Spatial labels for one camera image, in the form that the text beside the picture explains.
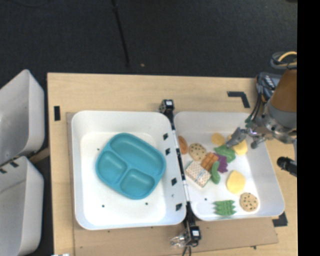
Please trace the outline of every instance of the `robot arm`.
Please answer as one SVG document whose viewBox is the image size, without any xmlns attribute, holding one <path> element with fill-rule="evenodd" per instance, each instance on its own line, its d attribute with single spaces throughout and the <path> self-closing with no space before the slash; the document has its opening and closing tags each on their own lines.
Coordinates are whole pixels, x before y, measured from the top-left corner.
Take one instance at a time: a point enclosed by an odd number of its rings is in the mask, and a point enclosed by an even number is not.
<svg viewBox="0 0 320 256">
<path fill-rule="evenodd" d="M 292 56 L 297 57 L 297 53 L 277 52 L 272 56 L 271 65 L 277 69 L 285 69 L 277 84 L 273 83 L 271 74 L 261 73 L 257 76 L 258 98 L 255 107 L 245 120 L 245 128 L 238 127 L 226 146 L 230 148 L 247 136 L 253 139 L 253 149 L 259 143 L 274 138 L 285 144 L 293 144 L 295 160 L 281 157 L 278 165 L 297 176 L 297 60 L 284 61 Z M 270 98 L 265 93 L 266 87 L 272 91 Z"/>
</svg>

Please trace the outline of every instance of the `blue plate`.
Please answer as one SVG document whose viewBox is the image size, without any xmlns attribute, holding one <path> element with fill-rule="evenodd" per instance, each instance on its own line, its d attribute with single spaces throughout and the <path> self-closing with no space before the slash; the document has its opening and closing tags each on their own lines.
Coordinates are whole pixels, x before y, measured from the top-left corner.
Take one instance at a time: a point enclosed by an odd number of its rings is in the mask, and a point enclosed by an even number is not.
<svg viewBox="0 0 320 256">
<path fill-rule="evenodd" d="M 150 195 L 165 169 L 163 154 L 129 133 L 112 137 L 95 163 L 98 177 L 130 199 L 143 199 Z"/>
</svg>

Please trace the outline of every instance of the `blue divided plate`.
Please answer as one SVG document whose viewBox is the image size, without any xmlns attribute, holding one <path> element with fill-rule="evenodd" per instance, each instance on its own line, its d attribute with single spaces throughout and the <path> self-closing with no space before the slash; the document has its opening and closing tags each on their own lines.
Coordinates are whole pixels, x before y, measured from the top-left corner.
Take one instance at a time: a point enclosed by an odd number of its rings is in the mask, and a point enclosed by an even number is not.
<svg viewBox="0 0 320 256">
<path fill-rule="evenodd" d="M 95 163 L 98 177 L 130 199 L 143 199 L 150 195 L 165 169 L 165 157 L 156 148 L 129 133 L 112 137 Z"/>
</svg>

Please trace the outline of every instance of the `wooden table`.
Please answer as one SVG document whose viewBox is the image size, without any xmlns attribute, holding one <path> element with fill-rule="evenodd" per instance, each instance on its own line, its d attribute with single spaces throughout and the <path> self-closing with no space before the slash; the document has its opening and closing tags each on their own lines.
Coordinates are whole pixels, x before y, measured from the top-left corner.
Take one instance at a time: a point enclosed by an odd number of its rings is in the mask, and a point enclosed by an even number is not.
<svg viewBox="0 0 320 256">
<path fill-rule="evenodd" d="M 251 108 L 240 97 L 245 93 Z M 181 255 L 169 246 L 181 225 L 89 231 L 74 219 L 68 157 L 67 113 L 81 110 L 155 111 L 163 99 L 172 99 L 175 112 L 248 112 L 257 93 L 251 78 L 183 77 L 155 75 L 48 73 L 49 152 L 51 161 L 53 243 L 55 254 Z M 294 159 L 292 145 L 266 142 L 285 200 L 288 226 L 274 228 L 272 219 L 198 221 L 203 239 L 195 256 L 298 255 L 297 178 L 280 170 L 278 157 Z"/>
</svg>

